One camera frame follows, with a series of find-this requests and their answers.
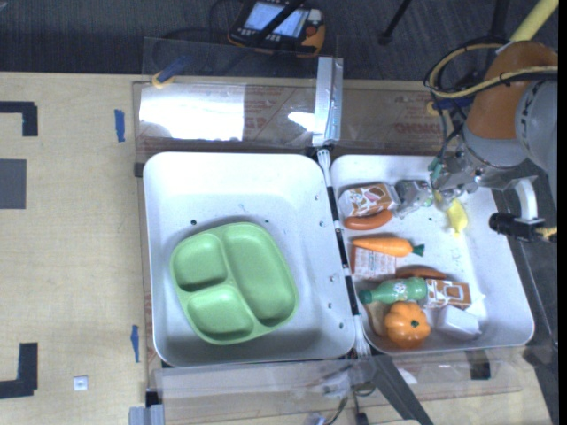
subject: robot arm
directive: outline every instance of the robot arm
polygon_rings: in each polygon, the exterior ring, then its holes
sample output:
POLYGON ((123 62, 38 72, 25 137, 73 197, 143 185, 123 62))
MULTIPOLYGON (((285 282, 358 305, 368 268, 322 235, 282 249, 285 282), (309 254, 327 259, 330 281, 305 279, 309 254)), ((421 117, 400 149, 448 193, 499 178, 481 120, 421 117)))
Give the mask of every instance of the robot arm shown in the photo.
POLYGON ((484 82, 452 93, 435 86, 436 74, 442 69, 439 64, 426 81, 436 96, 476 96, 456 136, 455 151, 442 150, 432 164, 431 186, 447 203, 478 187, 513 187, 520 197, 522 215, 497 213, 490 227, 523 241, 540 239, 544 221, 537 217, 533 178, 511 182, 505 173, 528 158, 548 174, 557 207, 557 54, 537 42, 513 42, 500 50, 484 82))

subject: black square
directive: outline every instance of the black square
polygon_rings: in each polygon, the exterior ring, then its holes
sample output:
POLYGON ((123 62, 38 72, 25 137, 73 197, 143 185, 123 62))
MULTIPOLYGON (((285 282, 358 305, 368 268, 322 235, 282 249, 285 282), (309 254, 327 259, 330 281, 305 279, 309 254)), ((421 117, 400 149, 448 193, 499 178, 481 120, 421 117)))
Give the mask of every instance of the black square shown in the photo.
POLYGON ((0 159, 0 209, 26 209, 25 159, 0 159))

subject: yellow object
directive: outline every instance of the yellow object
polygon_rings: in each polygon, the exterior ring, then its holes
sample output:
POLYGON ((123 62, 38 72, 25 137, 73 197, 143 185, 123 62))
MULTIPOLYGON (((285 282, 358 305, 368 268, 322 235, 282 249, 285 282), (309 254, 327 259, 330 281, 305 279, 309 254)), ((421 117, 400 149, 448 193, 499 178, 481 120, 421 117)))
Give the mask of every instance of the yellow object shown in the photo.
POLYGON ((460 235, 469 224, 467 213, 464 211, 458 198, 453 198, 453 202, 447 209, 447 216, 451 227, 454 229, 455 236, 460 235))
POLYGON ((437 191, 433 193, 437 202, 441 205, 441 209, 445 209, 447 217, 449 218, 449 225, 454 229, 455 237, 459 236, 461 232, 469 225, 469 218, 464 211, 461 202, 458 198, 453 198, 450 205, 445 208, 446 203, 444 198, 437 191))
POLYGON ((510 37, 511 41, 528 41, 538 32, 549 16, 559 6, 559 0, 539 0, 524 22, 510 37))
POLYGON ((535 231, 536 233, 539 233, 546 241, 549 241, 551 237, 557 235, 557 227, 536 228, 535 231))

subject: electronic screen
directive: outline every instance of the electronic screen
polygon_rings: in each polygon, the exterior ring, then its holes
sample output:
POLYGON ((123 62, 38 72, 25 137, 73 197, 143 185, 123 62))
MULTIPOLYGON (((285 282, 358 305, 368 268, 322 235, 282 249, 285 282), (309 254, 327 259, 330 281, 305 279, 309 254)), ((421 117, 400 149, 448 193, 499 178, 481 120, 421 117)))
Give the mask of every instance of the electronic screen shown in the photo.
MULTIPOLYGON (((284 6, 280 4, 268 4, 256 2, 250 16, 245 22, 245 28, 261 31, 275 16, 277 16, 284 6)), ((309 14, 309 10, 297 9, 284 20, 273 33, 276 35, 290 36, 297 38, 301 33, 301 28, 309 14)))

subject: toy sausage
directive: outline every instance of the toy sausage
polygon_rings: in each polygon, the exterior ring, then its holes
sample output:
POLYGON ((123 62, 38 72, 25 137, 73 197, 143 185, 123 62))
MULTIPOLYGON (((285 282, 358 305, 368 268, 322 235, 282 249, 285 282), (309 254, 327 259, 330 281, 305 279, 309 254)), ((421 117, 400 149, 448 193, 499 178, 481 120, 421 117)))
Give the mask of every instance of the toy sausage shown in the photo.
POLYGON ((351 216, 345 219, 345 228, 349 230, 372 230, 378 227, 382 227, 390 220, 392 220, 393 213, 389 209, 384 209, 378 214, 373 214, 367 217, 356 217, 351 216))

